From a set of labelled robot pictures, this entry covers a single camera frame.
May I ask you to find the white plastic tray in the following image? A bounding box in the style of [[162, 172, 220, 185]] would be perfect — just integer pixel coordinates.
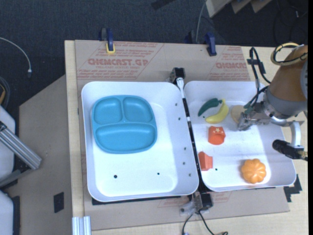
[[81, 81, 200, 203], [183, 80, 297, 192]]

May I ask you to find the yellow banana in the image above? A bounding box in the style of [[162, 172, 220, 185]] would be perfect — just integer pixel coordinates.
[[205, 98, 230, 125]]

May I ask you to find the black cylinder on white bracket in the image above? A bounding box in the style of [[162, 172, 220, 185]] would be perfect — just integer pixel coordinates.
[[272, 121, 306, 160]]

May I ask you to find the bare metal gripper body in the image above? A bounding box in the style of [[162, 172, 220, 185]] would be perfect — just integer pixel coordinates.
[[245, 110, 295, 127]]

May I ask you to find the thin black and white rod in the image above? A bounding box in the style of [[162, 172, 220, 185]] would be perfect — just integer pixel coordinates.
[[176, 77, 202, 182]]

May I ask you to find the orange block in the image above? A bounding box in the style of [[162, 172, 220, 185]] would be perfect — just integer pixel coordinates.
[[198, 151, 214, 172]]

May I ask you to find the orange pumpkin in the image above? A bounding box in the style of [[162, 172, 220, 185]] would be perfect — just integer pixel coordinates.
[[240, 158, 267, 184]]

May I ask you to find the pale yellow round biscuit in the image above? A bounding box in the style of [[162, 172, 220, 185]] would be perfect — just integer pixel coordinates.
[[230, 105, 246, 123]]

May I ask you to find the green chili pepper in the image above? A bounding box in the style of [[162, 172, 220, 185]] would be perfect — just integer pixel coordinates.
[[197, 97, 223, 118]]

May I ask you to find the brown cardboard board red print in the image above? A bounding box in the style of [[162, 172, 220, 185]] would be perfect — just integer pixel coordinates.
[[74, 40, 291, 231]]

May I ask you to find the blue divided plate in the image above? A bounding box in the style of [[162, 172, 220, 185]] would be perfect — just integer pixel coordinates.
[[91, 94, 158, 155]]

